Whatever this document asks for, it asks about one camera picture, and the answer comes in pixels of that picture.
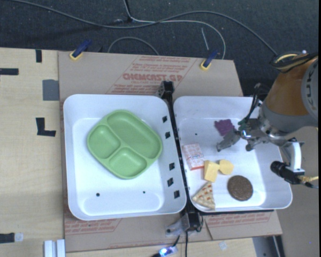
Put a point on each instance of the green divided plate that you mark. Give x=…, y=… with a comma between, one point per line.
x=123, y=143

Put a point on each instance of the orange and white carton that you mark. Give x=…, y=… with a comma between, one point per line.
x=193, y=156

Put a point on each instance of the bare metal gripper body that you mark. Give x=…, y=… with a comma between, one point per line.
x=259, y=133

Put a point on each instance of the yellow cheese wedge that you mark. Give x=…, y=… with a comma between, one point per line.
x=210, y=171

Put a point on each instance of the brown round biscuit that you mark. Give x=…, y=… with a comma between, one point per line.
x=240, y=188

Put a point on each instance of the brown cardboard board red print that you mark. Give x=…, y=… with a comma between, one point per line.
x=96, y=74

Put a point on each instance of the purple grapes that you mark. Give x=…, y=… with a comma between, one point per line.
x=223, y=127

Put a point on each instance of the white plastic tray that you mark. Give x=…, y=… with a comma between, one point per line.
x=123, y=197
x=262, y=165

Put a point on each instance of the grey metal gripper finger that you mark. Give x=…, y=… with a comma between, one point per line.
x=228, y=140
x=252, y=144

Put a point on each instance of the yellow rounded cheese piece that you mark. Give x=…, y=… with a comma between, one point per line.
x=227, y=167

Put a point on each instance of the yellow pizza slice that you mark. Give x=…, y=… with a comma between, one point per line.
x=206, y=197

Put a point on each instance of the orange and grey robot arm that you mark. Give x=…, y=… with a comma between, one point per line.
x=289, y=95

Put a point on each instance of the black cylinder on white bracket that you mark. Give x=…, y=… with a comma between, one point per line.
x=286, y=171

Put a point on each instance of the thin black rod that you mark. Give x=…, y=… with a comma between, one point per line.
x=176, y=132

